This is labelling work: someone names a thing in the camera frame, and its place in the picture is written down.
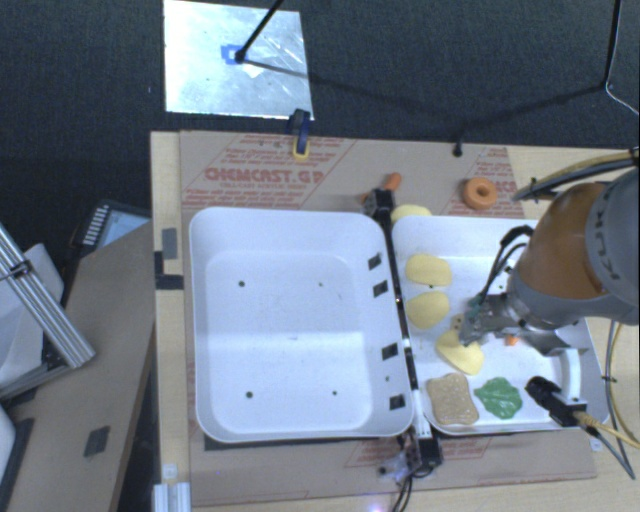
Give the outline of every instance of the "wooden table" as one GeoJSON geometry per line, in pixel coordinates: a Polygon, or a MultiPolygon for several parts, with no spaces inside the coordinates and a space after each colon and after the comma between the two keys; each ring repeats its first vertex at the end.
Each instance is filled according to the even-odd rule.
{"type": "MultiPolygon", "coordinates": [[[[151,140],[154,250],[162,251],[164,230],[177,229],[177,239],[180,240],[181,237],[180,139],[177,133],[154,133],[151,140]]],[[[543,177],[568,164],[608,153],[602,150],[533,147],[508,147],[507,151],[518,186],[528,183],[531,176],[543,177]]],[[[382,172],[378,179],[383,179],[382,172]]],[[[439,191],[449,195],[454,192],[454,190],[439,191]]],[[[545,208],[545,204],[526,203],[525,216],[537,218],[545,208]]],[[[183,260],[180,244],[174,257],[164,261],[163,270],[167,275],[182,274],[183,260]]],[[[159,290],[156,293],[160,456],[163,465],[163,482],[168,484],[190,480],[183,299],[181,290],[159,290]]],[[[589,323],[600,360],[604,361],[608,322],[593,320],[589,323]]],[[[625,411],[625,419],[631,429],[638,433],[640,432],[638,328],[626,327],[622,337],[614,363],[614,373],[618,379],[615,389],[620,408],[625,411]]],[[[633,449],[629,449],[628,452],[632,465],[640,471],[640,455],[633,449]]],[[[598,472],[596,479],[415,492],[407,510],[429,510],[430,512],[633,510],[633,504],[637,505],[640,502],[640,486],[628,478],[608,452],[594,453],[594,458],[598,472]]],[[[388,510],[394,500],[395,496],[384,494],[224,505],[214,508],[200,507],[194,510],[198,512],[382,511],[388,510]]]]}
{"type": "Polygon", "coordinates": [[[10,410],[34,419],[10,512],[117,510],[153,360],[151,238],[148,223],[81,260],[66,311],[96,357],[10,410]],[[85,457],[105,427],[104,451],[85,457]]]}

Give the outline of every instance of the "black cable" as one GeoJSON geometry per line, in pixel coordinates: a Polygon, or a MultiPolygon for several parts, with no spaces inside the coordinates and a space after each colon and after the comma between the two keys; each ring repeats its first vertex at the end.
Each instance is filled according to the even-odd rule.
{"type": "Polygon", "coordinates": [[[280,9],[280,6],[282,5],[282,2],[284,2],[284,0],[276,0],[275,1],[275,3],[267,11],[267,14],[265,14],[264,18],[262,18],[262,21],[260,22],[260,24],[256,27],[256,29],[253,31],[253,33],[249,36],[249,39],[247,40],[247,42],[244,43],[244,46],[242,48],[240,48],[235,53],[235,57],[234,58],[235,58],[235,61],[238,64],[242,64],[245,61],[245,58],[247,56],[247,52],[249,51],[249,48],[251,48],[251,45],[253,44],[253,42],[258,38],[258,36],[260,35],[260,33],[262,32],[264,27],[267,26],[267,23],[269,23],[269,20],[273,17],[273,15],[276,13],[276,11],[278,9],[280,9]]]}
{"type": "Polygon", "coordinates": [[[631,467],[631,465],[628,462],[625,462],[624,458],[622,457],[622,455],[620,455],[616,449],[613,447],[613,445],[600,433],[598,432],[595,428],[593,427],[582,427],[584,430],[587,431],[587,433],[593,437],[595,437],[596,439],[598,439],[603,445],[605,445],[605,447],[607,448],[607,450],[609,450],[611,452],[611,455],[613,455],[616,460],[620,463],[620,465],[622,466],[622,468],[627,472],[627,474],[631,477],[632,480],[636,479],[636,475],[633,472],[633,468],[631,467]]]}
{"type": "Polygon", "coordinates": [[[419,479],[427,478],[431,473],[433,473],[433,468],[429,468],[429,469],[426,469],[424,471],[419,471],[418,470],[413,474],[413,477],[414,478],[419,478],[419,479]]]}
{"type": "MultiPolygon", "coordinates": [[[[506,262],[509,256],[513,254],[513,251],[515,251],[515,248],[511,249],[511,251],[507,253],[507,256],[505,256],[505,258],[502,258],[502,253],[505,251],[505,249],[516,238],[522,235],[526,235],[530,237],[532,234],[533,234],[533,228],[531,226],[524,224],[522,226],[518,226],[510,229],[507,232],[507,234],[504,237],[502,237],[502,240],[500,240],[500,250],[498,251],[498,254],[496,254],[496,258],[493,260],[493,265],[491,266],[491,270],[489,271],[489,277],[487,278],[487,282],[484,285],[484,288],[482,288],[482,290],[480,291],[480,293],[478,293],[478,305],[481,305],[487,298],[487,294],[489,293],[489,288],[491,287],[491,284],[493,283],[495,278],[498,276],[498,274],[502,270],[501,265],[504,265],[504,262],[506,262]]],[[[520,248],[523,245],[525,244],[518,244],[516,247],[520,248]]]]}
{"type": "Polygon", "coordinates": [[[604,71],[604,79],[602,86],[606,87],[611,77],[611,68],[613,67],[613,57],[615,55],[616,42],[618,40],[618,29],[620,26],[620,10],[622,9],[622,0],[616,0],[613,5],[613,17],[611,19],[611,30],[609,31],[609,48],[607,49],[607,64],[604,71]]]}
{"type": "Polygon", "coordinates": [[[400,488],[400,494],[396,500],[391,512],[404,512],[409,505],[409,499],[411,498],[411,491],[413,489],[413,475],[408,475],[402,482],[400,488]]]}

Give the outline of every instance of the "white tray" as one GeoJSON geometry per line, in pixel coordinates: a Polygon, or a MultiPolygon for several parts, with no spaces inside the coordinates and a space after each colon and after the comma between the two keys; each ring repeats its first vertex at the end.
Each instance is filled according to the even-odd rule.
{"type": "MultiPolygon", "coordinates": [[[[457,370],[442,359],[435,350],[438,337],[451,328],[451,318],[463,313],[469,299],[484,286],[489,270],[499,248],[502,237],[514,226],[524,224],[522,220],[467,218],[467,217],[405,217],[393,229],[393,243],[398,262],[398,273],[405,303],[412,297],[430,291],[428,286],[409,281],[405,275],[407,260],[416,253],[427,253],[449,262],[453,282],[449,287],[438,287],[449,298],[449,315],[435,327],[420,330],[409,322],[411,345],[420,383],[423,407],[429,422],[439,430],[451,435],[474,435],[511,433],[533,430],[555,430],[560,427],[547,411],[539,407],[524,390],[531,377],[540,375],[562,385],[569,375],[563,375],[558,356],[545,357],[524,342],[513,347],[505,346],[502,340],[490,339],[483,345],[485,362],[478,375],[467,376],[470,392],[479,420],[473,425],[441,425],[433,415],[431,400],[425,390],[428,379],[442,377],[457,370]],[[505,377],[518,388],[523,407],[510,420],[502,420],[487,412],[473,390],[494,377],[505,377]]],[[[514,255],[513,265],[518,253],[514,255]]],[[[490,293],[500,293],[506,286],[503,273],[496,279],[490,293]]],[[[567,343],[580,350],[581,398],[588,401],[589,413],[600,420],[608,416],[600,366],[593,349],[586,322],[559,329],[557,334],[567,343]]]]}
{"type": "Polygon", "coordinates": [[[402,335],[374,221],[210,208],[193,218],[190,244],[196,412],[206,434],[378,437],[409,426],[402,335]],[[376,296],[376,286],[387,291],[376,296]]]}

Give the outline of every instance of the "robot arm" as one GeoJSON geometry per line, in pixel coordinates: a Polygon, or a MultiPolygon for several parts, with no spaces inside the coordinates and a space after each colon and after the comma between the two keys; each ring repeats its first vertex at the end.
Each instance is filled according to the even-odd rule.
{"type": "Polygon", "coordinates": [[[554,331],[585,316],[638,324],[638,169],[557,195],[506,293],[471,304],[460,332],[465,345],[492,332],[550,353],[567,346],[554,331]]]}

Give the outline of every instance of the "wire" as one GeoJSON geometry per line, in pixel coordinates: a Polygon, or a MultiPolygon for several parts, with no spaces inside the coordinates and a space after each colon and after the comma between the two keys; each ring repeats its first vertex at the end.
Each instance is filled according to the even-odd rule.
{"type": "Polygon", "coordinates": [[[603,425],[598,420],[596,420],[593,416],[587,414],[584,411],[575,412],[574,417],[578,420],[579,425],[587,431],[587,433],[593,435],[594,437],[602,441],[602,443],[607,447],[607,449],[611,452],[611,454],[618,460],[618,462],[623,467],[623,469],[627,472],[629,477],[631,477],[632,480],[635,480],[636,475],[633,471],[633,468],[631,467],[629,458],[627,457],[627,453],[624,449],[623,442],[637,449],[640,449],[640,442],[638,442],[636,437],[633,435],[633,432],[631,432],[628,429],[628,427],[624,423],[624,420],[620,416],[615,403],[613,388],[611,387],[611,383],[614,382],[614,379],[611,376],[611,366],[613,362],[613,349],[615,348],[616,343],[619,339],[621,330],[622,330],[622,324],[619,324],[616,328],[616,322],[612,320],[611,325],[609,327],[609,336],[607,339],[607,353],[606,353],[606,361],[605,361],[604,379],[606,383],[605,394],[607,397],[607,407],[609,409],[609,415],[611,416],[611,424],[613,425],[613,428],[607,425],[603,425]],[[623,430],[627,435],[617,430],[618,427],[617,427],[616,418],[618,421],[620,421],[620,425],[622,426],[623,430]],[[618,442],[618,446],[620,447],[620,453],[618,453],[613,448],[613,445],[611,445],[611,443],[609,443],[609,441],[607,441],[607,439],[605,439],[602,436],[602,434],[600,434],[596,430],[596,428],[604,430],[605,432],[608,432],[609,434],[616,437],[616,441],[618,442]]]}
{"type": "MultiPolygon", "coordinates": [[[[617,416],[615,413],[615,410],[613,408],[613,400],[612,400],[612,393],[613,393],[613,389],[611,387],[611,383],[613,381],[612,375],[611,375],[611,368],[613,365],[613,348],[615,345],[615,341],[616,341],[616,323],[615,321],[611,320],[611,324],[609,326],[609,336],[607,337],[607,352],[606,352],[606,356],[605,356],[605,373],[604,373],[604,377],[605,377],[605,394],[607,397],[607,408],[609,409],[609,416],[611,417],[611,424],[613,425],[614,429],[618,429],[618,424],[617,424],[617,416]]],[[[617,439],[618,441],[618,447],[620,448],[620,454],[622,455],[622,458],[624,459],[624,461],[627,463],[627,465],[629,467],[631,467],[631,463],[629,462],[629,458],[627,457],[627,452],[624,449],[624,445],[622,444],[622,440],[617,439]]]]}
{"type": "Polygon", "coordinates": [[[629,105],[626,101],[621,100],[620,98],[618,98],[617,96],[615,96],[612,92],[611,92],[611,85],[610,85],[610,80],[611,80],[611,72],[613,70],[613,66],[616,60],[616,54],[618,52],[618,37],[620,35],[620,11],[622,11],[622,0],[618,0],[614,6],[614,17],[613,17],[613,24],[612,24],[612,39],[613,39],[613,45],[610,48],[610,52],[609,52],[609,58],[607,60],[607,70],[606,70],[606,74],[605,74],[605,79],[604,79],[604,90],[607,93],[607,95],[614,101],[617,101],[620,105],[628,108],[631,112],[633,112],[636,116],[638,115],[638,110],[633,108],[631,105],[629,105]]]}
{"type": "Polygon", "coordinates": [[[624,470],[627,472],[627,474],[631,477],[632,480],[636,479],[636,475],[633,472],[633,468],[631,467],[631,465],[628,463],[628,461],[625,461],[624,458],[615,450],[615,448],[613,447],[613,445],[597,430],[595,431],[595,433],[593,434],[593,436],[598,439],[599,441],[602,442],[602,444],[604,444],[607,448],[607,450],[609,450],[611,452],[611,455],[613,455],[618,462],[620,463],[620,465],[624,468],[624,470]]]}
{"type": "Polygon", "coordinates": [[[391,512],[404,512],[405,510],[407,510],[407,505],[409,505],[409,499],[411,498],[412,489],[413,489],[413,474],[408,475],[402,482],[402,487],[400,488],[400,494],[398,495],[398,499],[393,505],[391,512]]]}
{"type": "Polygon", "coordinates": [[[571,164],[559,171],[549,174],[541,180],[533,180],[519,189],[512,197],[514,201],[527,199],[553,199],[557,193],[554,188],[573,181],[590,178],[605,172],[616,171],[626,167],[637,166],[638,150],[630,149],[624,153],[599,156],[571,164]]]}
{"type": "Polygon", "coordinates": [[[429,468],[424,471],[418,470],[415,473],[413,473],[413,477],[420,478],[420,479],[427,478],[431,473],[433,473],[433,468],[429,468]]]}
{"type": "MultiPolygon", "coordinates": [[[[613,366],[613,351],[616,347],[616,343],[618,342],[618,338],[620,337],[620,332],[622,331],[622,327],[623,324],[618,324],[618,328],[616,329],[616,333],[613,336],[613,341],[611,342],[611,366],[613,366]]],[[[612,382],[613,379],[611,377],[609,377],[608,382],[612,382]]],[[[613,407],[613,412],[615,413],[614,416],[615,418],[617,418],[618,422],[620,423],[620,426],[622,427],[622,430],[624,430],[624,432],[634,441],[638,441],[638,438],[636,438],[636,436],[633,434],[633,432],[631,432],[631,429],[627,426],[627,424],[624,421],[624,418],[622,417],[622,415],[620,414],[620,411],[618,409],[618,404],[616,403],[616,398],[615,395],[613,393],[613,386],[610,386],[610,395],[611,395],[611,405],[613,407]]]]}
{"type": "Polygon", "coordinates": [[[638,441],[634,441],[626,434],[623,434],[622,432],[618,432],[616,429],[600,423],[597,419],[595,419],[590,414],[584,411],[576,411],[573,413],[573,416],[578,420],[578,423],[580,423],[580,425],[584,425],[585,427],[593,427],[593,428],[599,428],[600,430],[604,430],[605,432],[608,432],[612,436],[615,436],[616,438],[618,438],[620,441],[623,441],[627,443],[629,446],[632,446],[633,448],[640,450],[640,443],[638,441]]]}
{"type": "Polygon", "coordinates": [[[526,244],[516,245],[507,253],[507,255],[504,258],[502,257],[502,253],[511,243],[513,243],[513,241],[516,238],[522,235],[527,235],[528,237],[530,237],[532,234],[533,234],[533,229],[531,228],[531,226],[528,226],[525,224],[523,226],[512,228],[507,232],[507,234],[504,237],[502,237],[502,240],[500,240],[500,249],[498,250],[498,254],[496,254],[496,258],[493,260],[493,265],[491,265],[491,270],[489,271],[487,282],[484,285],[484,288],[480,290],[480,293],[476,295],[478,306],[482,305],[482,303],[487,298],[487,294],[489,293],[489,288],[491,287],[491,284],[496,279],[496,277],[498,277],[498,274],[504,268],[509,257],[514,253],[516,249],[520,249],[521,247],[524,247],[526,244]]]}

